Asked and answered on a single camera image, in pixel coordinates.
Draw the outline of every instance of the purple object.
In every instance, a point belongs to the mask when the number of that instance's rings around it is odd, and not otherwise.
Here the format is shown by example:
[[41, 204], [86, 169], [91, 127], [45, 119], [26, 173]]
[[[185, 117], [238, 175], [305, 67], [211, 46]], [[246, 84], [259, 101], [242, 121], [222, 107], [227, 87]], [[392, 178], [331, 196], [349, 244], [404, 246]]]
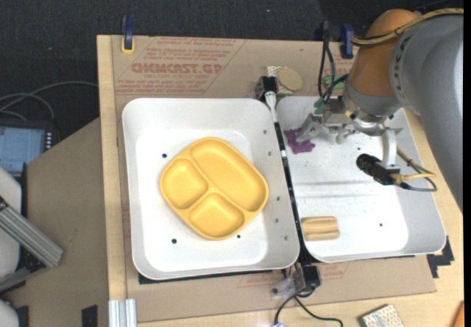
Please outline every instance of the purple object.
[[316, 146], [309, 140], [303, 141], [301, 143], [298, 143], [296, 141], [296, 134], [301, 131], [301, 128], [297, 128], [295, 130], [285, 130], [283, 133], [285, 133], [286, 138], [288, 139], [288, 145], [293, 150], [294, 154], [299, 154], [299, 153], [308, 153], [312, 152], [312, 149]]

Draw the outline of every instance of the blue clamp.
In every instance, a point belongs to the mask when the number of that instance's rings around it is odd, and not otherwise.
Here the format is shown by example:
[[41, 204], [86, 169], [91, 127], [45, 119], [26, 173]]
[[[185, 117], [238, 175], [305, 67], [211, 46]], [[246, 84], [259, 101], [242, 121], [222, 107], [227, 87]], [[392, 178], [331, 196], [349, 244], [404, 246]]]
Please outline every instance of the blue clamp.
[[351, 59], [353, 58], [353, 44], [352, 38], [355, 32], [353, 31], [353, 27], [351, 24], [344, 24], [340, 28], [340, 38], [342, 41], [342, 45], [340, 46], [341, 56], [344, 59]]
[[134, 17], [132, 17], [131, 15], [125, 15], [123, 17], [123, 38], [121, 39], [121, 51], [126, 55], [131, 55], [135, 51], [135, 41], [132, 37], [133, 27]]

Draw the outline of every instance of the dark gray floor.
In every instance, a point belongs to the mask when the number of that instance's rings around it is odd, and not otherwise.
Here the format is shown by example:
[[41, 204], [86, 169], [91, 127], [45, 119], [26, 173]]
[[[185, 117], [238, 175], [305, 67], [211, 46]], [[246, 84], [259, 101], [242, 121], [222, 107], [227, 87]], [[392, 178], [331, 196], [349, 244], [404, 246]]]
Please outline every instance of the dark gray floor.
[[[383, 11], [431, 1], [438, 0], [0, 0], [0, 108], [11, 93], [69, 80], [96, 82], [96, 35], [120, 33], [123, 14], [134, 15], [135, 33], [142, 35], [311, 40], [325, 20], [333, 37], [344, 23], [363, 35]], [[62, 137], [98, 116], [97, 92], [90, 86], [39, 95], [54, 108]], [[10, 110], [28, 119], [49, 118], [33, 99]]]

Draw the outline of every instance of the yellow plate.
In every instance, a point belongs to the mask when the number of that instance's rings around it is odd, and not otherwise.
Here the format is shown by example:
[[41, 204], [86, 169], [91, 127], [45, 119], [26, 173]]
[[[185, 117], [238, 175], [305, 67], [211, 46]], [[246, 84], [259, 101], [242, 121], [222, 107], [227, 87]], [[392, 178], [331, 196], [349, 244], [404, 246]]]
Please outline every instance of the yellow plate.
[[163, 170], [160, 191], [198, 234], [226, 239], [265, 206], [268, 184], [233, 146], [220, 138], [195, 141]]

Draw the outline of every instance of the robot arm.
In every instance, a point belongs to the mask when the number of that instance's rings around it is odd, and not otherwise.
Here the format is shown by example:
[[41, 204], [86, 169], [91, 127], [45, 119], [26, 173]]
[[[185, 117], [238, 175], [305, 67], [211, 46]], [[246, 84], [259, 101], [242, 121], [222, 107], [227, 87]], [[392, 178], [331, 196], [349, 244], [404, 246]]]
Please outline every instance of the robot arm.
[[337, 143], [361, 132], [385, 133], [399, 108], [419, 115], [436, 161], [463, 211], [463, 10], [418, 17], [390, 10], [373, 23], [360, 46], [342, 95], [321, 116], [310, 116], [298, 142], [320, 127]]

